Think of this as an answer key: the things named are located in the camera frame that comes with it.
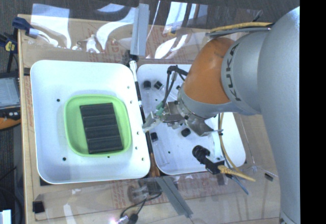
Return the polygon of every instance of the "green container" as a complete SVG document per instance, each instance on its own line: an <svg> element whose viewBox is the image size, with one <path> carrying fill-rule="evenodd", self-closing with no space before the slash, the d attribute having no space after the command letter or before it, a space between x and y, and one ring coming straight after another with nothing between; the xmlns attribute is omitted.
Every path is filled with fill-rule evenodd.
<svg viewBox="0 0 326 224"><path fill-rule="evenodd" d="M123 149L119 151L89 154L82 115L79 107L81 105L103 103L113 104ZM127 108L125 104L117 97L91 94L73 96L68 99L65 104L64 121L69 147L78 155L89 157L112 156L127 151L131 145L131 130Z"/></svg>

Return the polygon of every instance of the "black clamp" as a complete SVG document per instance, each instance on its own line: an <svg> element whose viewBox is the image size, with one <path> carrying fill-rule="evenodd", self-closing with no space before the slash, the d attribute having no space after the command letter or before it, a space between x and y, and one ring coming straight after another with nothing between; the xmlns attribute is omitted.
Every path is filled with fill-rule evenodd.
<svg viewBox="0 0 326 224"><path fill-rule="evenodd" d="M14 27L13 34L3 33L0 34L0 46L3 47L9 54L9 60L7 65L7 72L10 72L12 59L14 54L18 53L18 30L25 30L25 35L36 38L38 31L34 29L25 19L20 17L15 17L12 21L12 26Z"/></svg>

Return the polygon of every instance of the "black stacked bars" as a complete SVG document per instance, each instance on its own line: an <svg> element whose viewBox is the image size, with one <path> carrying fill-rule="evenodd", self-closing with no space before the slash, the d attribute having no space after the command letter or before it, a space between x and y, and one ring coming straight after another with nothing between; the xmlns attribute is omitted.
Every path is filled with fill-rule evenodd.
<svg viewBox="0 0 326 224"><path fill-rule="evenodd" d="M112 103L81 105L79 108L89 154L123 149Z"/></svg>

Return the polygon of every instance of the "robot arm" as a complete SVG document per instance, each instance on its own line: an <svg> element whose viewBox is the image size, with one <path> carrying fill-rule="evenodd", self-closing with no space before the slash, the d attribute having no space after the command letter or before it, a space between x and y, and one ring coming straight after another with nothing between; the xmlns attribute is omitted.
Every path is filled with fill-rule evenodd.
<svg viewBox="0 0 326 224"><path fill-rule="evenodd" d="M300 8L290 11L270 31L233 42L209 41L194 60L175 102L152 112L143 126L185 123L197 135L213 131L205 120L222 112L262 114L277 165L284 223L300 217L299 143Z"/></svg>

